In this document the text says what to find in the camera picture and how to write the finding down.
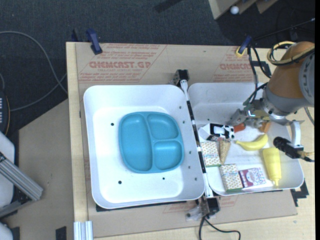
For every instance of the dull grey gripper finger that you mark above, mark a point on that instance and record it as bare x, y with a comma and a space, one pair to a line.
237, 117
254, 124

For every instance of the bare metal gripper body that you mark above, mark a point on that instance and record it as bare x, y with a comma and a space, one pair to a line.
262, 112

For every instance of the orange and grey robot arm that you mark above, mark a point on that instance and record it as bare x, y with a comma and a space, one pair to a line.
287, 84

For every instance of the orange carrot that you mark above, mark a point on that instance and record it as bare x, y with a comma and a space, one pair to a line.
240, 128

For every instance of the orange sausage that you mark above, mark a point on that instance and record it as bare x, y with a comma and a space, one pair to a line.
266, 127

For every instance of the yellow banana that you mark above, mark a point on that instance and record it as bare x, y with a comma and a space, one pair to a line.
252, 145

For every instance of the black and white milk carton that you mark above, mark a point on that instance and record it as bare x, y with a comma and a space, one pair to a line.
220, 131

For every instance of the white plastic tray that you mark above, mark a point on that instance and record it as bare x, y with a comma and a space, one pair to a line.
105, 139
215, 101

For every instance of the yellow mustard bottle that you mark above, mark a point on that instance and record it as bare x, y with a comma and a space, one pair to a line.
272, 162

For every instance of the thin black and white rod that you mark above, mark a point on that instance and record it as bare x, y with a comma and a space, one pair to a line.
192, 120

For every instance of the yellow patterned carton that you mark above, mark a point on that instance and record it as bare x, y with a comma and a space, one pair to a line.
231, 177
210, 154

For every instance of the red and white carton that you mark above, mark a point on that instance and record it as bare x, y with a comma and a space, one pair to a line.
252, 177

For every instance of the blue divided plate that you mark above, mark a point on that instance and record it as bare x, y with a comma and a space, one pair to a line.
136, 141

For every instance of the brown cardboard board red print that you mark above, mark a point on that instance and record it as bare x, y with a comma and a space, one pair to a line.
125, 66

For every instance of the black cylinder on white bracket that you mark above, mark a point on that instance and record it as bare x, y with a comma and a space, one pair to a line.
285, 145

